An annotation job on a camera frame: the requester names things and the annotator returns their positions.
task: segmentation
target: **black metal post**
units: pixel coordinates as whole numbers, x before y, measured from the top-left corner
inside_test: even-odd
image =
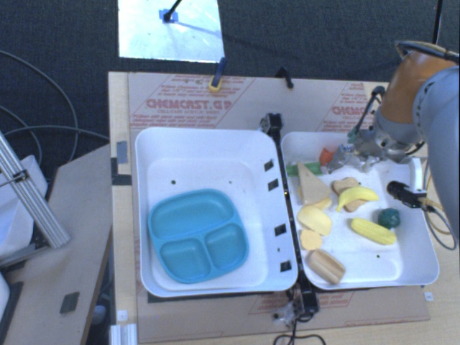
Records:
[[[438,0],[438,6],[436,7],[436,20],[434,22],[434,32],[432,43],[437,45],[439,38],[439,27],[441,26],[441,12],[443,9],[443,0]]]
[[[163,16],[163,21],[168,23],[170,20],[171,20],[171,16],[173,15],[174,11],[176,10],[176,8],[179,6],[180,2],[182,0],[177,0],[174,5],[172,6],[172,8],[169,10],[168,13],[166,13],[164,16]]]

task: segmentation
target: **blue and yellow clamp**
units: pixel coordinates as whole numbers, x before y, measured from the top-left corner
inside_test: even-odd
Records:
[[[227,59],[226,58],[221,58],[221,61],[219,61],[217,65],[216,72],[214,75],[211,77],[211,80],[209,81],[209,90],[212,92],[218,92],[221,89],[222,86],[222,75],[224,74],[224,69],[225,65],[227,64]]]

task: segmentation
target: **blue divided plate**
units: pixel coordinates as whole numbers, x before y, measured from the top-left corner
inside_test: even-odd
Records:
[[[238,211],[218,190],[195,190],[159,202],[150,211],[148,227],[159,261],[178,282],[224,275],[248,255]]]

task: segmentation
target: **black pole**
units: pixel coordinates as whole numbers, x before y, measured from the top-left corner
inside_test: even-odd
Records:
[[[432,41],[432,43],[435,45],[438,44],[439,27],[441,26],[442,9],[443,9],[443,0],[438,0],[438,6],[436,7],[436,20],[434,22],[433,41]]]
[[[172,8],[169,10],[168,13],[166,13],[164,16],[163,16],[163,21],[164,22],[169,22],[171,20],[171,16],[173,15],[174,11],[176,10],[176,8],[179,6],[180,2],[182,0],[177,0],[174,5],[172,6]]]

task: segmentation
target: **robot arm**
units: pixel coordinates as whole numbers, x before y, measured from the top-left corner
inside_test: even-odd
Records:
[[[437,194],[458,241],[459,54],[423,42],[399,42],[397,48],[404,58],[373,125],[351,132],[350,144],[338,149],[328,170],[346,163],[351,153],[365,165],[386,159],[407,162],[408,149],[425,142]]]

